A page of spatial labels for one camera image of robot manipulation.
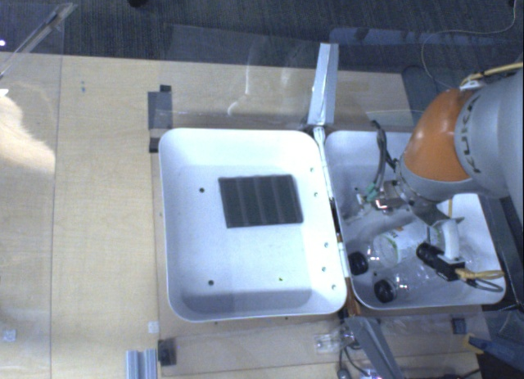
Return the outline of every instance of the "transparent acrylic sheet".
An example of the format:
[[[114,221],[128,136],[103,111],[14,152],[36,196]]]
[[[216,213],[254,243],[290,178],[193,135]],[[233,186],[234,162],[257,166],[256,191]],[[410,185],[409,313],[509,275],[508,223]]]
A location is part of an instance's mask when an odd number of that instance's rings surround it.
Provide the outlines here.
[[[54,6],[48,5],[0,3],[0,65],[53,10]],[[36,48],[18,53],[0,79],[2,378],[51,376],[52,218],[61,28],[54,29]]]
[[[159,84],[173,89],[174,127],[304,127],[319,43],[183,25],[171,31]],[[335,126],[371,129],[370,120],[413,128],[402,75],[339,66]]]

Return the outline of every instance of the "wooden surface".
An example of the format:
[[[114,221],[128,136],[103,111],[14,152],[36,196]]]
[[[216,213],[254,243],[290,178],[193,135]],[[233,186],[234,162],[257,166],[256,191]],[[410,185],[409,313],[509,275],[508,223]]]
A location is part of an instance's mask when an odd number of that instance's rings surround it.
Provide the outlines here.
[[[149,329],[159,319],[159,307],[147,92],[157,91],[159,83],[171,84],[180,111],[226,115],[228,120],[257,110],[291,116],[279,124],[294,122],[310,95],[313,72],[250,72],[243,66],[64,57],[51,227],[51,349],[34,345],[43,353],[44,369],[26,368],[12,376],[0,370],[0,376],[49,377],[45,360],[50,354],[53,378],[120,379],[126,350],[156,347],[159,334]],[[366,112],[383,109],[384,103],[388,109],[408,108],[399,75],[344,72],[339,81],[344,88],[338,91],[337,113],[350,122],[367,121]],[[53,203],[38,203],[40,209],[46,206]],[[28,273],[39,269],[25,267]],[[32,291],[20,279],[16,287],[22,296]],[[42,320],[44,342],[48,323],[49,318]],[[193,357],[198,363],[206,354]],[[476,367],[471,353],[407,357],[399,363],[457,373]],[[331,361],[190,376],[212,377],[332,378],[336,366]]]

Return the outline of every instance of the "bottle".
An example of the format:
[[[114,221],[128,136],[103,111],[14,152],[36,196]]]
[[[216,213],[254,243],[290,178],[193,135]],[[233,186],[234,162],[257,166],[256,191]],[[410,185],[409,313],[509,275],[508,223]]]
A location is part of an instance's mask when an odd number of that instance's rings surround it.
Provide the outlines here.
[[[420,221],[381,233],[348,255],[351,273],[358,276],[369,269],[395,267],[415,256],[415,250],[425,236],[426,229]]]
[[[380,277],[373,285],[373,291],[377,299],[386,304],[402,296],[408,297],[437,275],[435,270],[415,256],[393,268],[382,270]]]

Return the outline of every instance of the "black rectangle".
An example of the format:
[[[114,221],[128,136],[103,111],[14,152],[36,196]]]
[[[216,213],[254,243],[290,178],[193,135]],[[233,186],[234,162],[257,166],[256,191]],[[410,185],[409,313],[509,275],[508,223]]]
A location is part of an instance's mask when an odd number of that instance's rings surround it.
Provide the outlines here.
[[[228,228],[302,223],[291,175],[219,178]]]

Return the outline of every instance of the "black bottle cap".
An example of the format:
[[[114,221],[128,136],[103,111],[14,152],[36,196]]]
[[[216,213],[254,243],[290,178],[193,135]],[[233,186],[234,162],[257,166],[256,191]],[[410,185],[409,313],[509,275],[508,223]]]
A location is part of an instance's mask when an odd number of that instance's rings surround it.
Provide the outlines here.
[[[391,302],[394,298],[396,298],[396,290],[389,280],[379,280],[375,283],[374,290],[375,296],[383,304]]]
[[[351,274],[358,276],[368,271],[368,259],[361,252],[349,254]]]

